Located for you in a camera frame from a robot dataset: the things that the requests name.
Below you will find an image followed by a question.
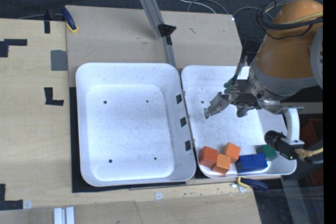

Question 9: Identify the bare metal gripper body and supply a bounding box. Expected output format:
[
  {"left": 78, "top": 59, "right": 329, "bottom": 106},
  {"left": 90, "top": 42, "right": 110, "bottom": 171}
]
[{"left": 228, "top": 78, "right": 286, "bottom": 114}]

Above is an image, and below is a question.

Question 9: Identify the white plastic tray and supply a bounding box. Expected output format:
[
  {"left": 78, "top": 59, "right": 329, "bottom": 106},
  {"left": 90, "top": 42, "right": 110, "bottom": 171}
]
[
  {"left": 75, "top": 62, "right": 197, "bottom": 188},
  {"left": 181, "top": 65, "right": 298, "bottom": 180}
]

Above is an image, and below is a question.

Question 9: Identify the green cube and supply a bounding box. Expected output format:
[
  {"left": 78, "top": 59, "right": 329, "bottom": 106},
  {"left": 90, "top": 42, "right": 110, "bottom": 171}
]
[{"left": 256, "top": 144, "right": 278, "bottom": 162}]

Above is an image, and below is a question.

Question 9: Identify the dark orange cube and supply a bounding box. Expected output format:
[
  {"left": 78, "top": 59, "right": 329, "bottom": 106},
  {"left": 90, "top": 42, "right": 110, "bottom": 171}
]
[{"left": 198, "top": 146, "right": 219, "bottom": 168}]

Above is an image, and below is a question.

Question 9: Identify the blue cube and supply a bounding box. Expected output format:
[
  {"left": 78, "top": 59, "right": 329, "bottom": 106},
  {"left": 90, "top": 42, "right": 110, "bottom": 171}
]
[
  {"left": 234, "top": 154, "right": 255, "bottom": 174},
  {"left": 251, "top": 153, "right": 269, "bottom": 170}
]

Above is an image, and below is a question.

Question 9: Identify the pale wooden board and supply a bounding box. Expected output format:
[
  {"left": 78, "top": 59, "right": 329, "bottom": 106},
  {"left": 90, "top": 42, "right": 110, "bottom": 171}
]
[{"left": 65, "top": 5, "right": 283, "bottom": 187}]

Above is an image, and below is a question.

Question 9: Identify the black cylinder on white bracket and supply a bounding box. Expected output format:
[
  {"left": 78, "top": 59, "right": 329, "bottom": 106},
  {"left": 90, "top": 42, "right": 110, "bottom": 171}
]
[{"left": 264, "top": 106, "right": 306, "bottom": 161}]

